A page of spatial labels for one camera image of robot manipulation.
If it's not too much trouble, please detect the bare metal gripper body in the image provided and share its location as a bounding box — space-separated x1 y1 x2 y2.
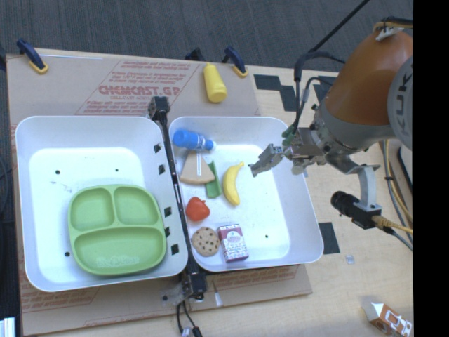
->
282 127 333 167

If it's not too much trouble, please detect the yellow banana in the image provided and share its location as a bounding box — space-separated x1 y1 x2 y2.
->
222 161 246 207

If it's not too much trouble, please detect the white plastic tray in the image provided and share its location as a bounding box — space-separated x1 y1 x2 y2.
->
15 115 189 293
168 116 325 273

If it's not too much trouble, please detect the green toy vegetable stick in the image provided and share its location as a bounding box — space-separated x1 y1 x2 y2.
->
205 159 223 199

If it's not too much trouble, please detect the tan sandwich wedge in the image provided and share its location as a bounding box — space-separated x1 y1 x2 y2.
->
179 152 216 185

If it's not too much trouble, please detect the blue and clear plastic bottle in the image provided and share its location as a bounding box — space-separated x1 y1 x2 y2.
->
172 128 217 152

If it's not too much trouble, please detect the red toy pepper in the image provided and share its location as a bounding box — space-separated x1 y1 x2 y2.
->
185 196 211 223

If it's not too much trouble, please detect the pink and white carton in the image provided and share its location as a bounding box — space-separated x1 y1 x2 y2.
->
217 223 250 263

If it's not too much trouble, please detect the yellow squeeze bottle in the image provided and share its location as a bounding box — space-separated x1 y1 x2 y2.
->
203 62 229 104

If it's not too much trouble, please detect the thin black rod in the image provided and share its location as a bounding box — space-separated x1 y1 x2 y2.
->
158 112 198 277

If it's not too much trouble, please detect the brown chocolate chip biscuit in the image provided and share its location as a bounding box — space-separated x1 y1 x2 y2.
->
191 226 222 258

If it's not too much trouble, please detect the green divided plate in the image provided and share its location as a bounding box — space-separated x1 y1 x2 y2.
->
67 183 168 277

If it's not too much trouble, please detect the orange and white carton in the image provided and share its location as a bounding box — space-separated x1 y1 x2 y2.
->
361 300 414 337

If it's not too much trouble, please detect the brown cardboard board red print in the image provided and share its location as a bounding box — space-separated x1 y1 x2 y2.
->
6 49 314 336

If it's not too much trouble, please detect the black cylinder on white bracket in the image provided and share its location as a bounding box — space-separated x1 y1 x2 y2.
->
326 154 383 230

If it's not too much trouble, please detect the black block with thin wires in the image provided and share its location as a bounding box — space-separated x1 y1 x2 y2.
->
180 270 209 300
147 95 172 121

